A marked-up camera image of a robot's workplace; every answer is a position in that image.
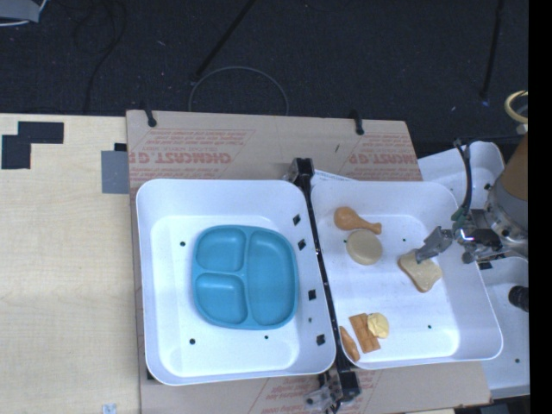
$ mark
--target brown oval toy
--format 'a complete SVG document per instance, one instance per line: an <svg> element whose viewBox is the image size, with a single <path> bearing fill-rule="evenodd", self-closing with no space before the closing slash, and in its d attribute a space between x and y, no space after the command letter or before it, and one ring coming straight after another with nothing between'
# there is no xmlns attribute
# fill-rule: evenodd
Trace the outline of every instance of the brown oval toy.
<svg viewBox="0 0 552 414"><path fill-rule="evenodd" d="M381 223L369 223L350 207L338 207L334 213L334 223L341 230L368 229L381 234Z"/></svg>

